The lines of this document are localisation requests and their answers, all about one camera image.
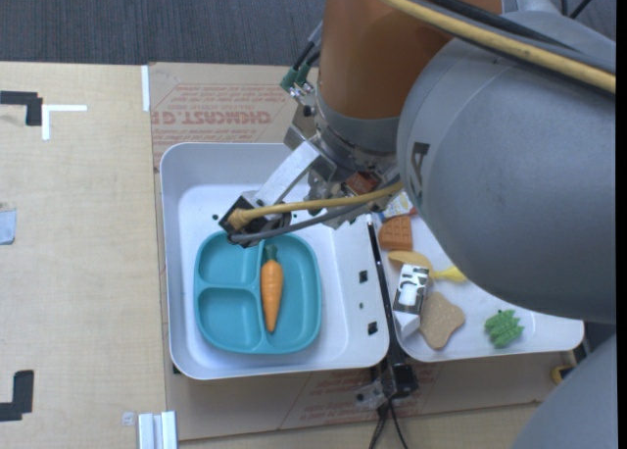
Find white plastic tray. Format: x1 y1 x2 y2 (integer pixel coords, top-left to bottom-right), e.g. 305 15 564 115
159 141 391 381
369 182 586 364

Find green pea pods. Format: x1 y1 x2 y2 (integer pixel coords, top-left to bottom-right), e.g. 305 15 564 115
483 308 526 350

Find black block with thin wires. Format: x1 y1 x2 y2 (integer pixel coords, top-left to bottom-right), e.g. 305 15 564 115
355 362 420 410

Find black and white carton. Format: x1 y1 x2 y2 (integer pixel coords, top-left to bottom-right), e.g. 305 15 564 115
391 263 432 338

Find orange carrot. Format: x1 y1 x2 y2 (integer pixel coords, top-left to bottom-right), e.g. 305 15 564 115
260 243 285 334

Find brown cardboard board red print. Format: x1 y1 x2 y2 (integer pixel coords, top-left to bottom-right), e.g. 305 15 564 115
148 62 585 442

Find white and yellow carton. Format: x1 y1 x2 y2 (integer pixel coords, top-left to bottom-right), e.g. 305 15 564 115
380 189 418 221

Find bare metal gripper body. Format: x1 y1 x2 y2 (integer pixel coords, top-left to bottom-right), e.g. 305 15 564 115
308 128 401 231

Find brown bread slice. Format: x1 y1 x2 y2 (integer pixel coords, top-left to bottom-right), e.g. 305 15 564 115
417 290 466 352

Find orange waffle biscuit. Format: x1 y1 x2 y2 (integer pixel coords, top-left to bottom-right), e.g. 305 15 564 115
377 215 414 253

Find yellow banana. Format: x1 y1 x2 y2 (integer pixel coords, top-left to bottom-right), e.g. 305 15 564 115
387 250 468 284

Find black cylinder on white bracket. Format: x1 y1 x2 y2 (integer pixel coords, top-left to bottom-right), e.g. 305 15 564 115
217 140 324 248

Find blue divided plate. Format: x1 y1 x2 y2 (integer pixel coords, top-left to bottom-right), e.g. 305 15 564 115
193 230 323 356

